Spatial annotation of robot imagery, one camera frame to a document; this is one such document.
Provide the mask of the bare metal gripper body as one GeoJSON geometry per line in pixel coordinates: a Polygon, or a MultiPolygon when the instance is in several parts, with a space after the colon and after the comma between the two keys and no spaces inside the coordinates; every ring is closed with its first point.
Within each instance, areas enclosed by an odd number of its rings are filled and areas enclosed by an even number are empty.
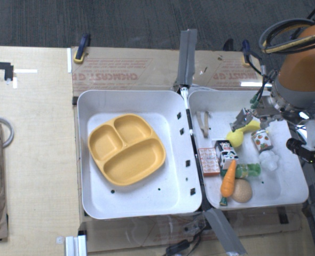
{"type": "Polygon", "coordinates": [[[290,104],[276,93],[263,95],[252,103],[253,114],[260,119],[283,119],[289,107],[290,104]]]}

